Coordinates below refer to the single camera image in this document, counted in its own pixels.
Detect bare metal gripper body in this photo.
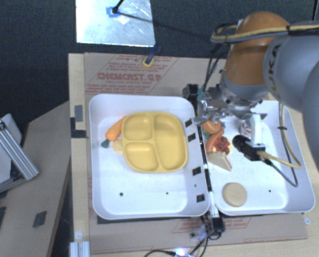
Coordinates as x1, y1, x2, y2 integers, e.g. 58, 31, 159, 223
200, 86, 259, 120

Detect orange doughnut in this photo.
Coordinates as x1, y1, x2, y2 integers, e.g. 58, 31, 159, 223
201, 119, 222, 134

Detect orange sausage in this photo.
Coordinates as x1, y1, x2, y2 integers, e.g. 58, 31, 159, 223
205, 128, 226, 155

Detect pizza slice with red toppings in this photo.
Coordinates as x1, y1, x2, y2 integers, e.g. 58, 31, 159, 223
211, 135, 232, 155

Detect red and white can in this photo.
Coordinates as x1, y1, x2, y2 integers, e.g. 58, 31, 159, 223
239, 120, 254, 139

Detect beige bread slice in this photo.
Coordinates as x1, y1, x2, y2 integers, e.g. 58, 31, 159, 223
207, 151, 233, 172

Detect yellow divided plate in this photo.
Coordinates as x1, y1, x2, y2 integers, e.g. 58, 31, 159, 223
121, 111, 189, 174

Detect thin black and white rod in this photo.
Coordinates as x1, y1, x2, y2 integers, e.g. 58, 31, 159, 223
190, 97, 217, 220

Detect white plastic tray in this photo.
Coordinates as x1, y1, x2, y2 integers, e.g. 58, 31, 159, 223
199, 97, 316, 217
88, 93, 211, 221

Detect tan round biscuit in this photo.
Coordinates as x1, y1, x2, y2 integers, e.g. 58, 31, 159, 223
221, 182, 248, 208

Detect orange carrot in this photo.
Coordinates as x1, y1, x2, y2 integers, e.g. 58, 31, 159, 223
100, 116, 128, 148

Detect brown cardboard board red print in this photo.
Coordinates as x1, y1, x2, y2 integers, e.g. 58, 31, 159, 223
68, 52, 309, 255

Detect pale yellow toy food piece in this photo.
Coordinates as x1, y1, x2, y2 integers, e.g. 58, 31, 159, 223
112, 140, 125, 155

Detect black block with thin wires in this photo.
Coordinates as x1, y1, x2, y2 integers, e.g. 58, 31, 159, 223
201, 215, 226, 238
182, 84, 201, 102

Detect black cylinder on white bracket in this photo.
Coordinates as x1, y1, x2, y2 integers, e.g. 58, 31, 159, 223
232, 113, 268, 162

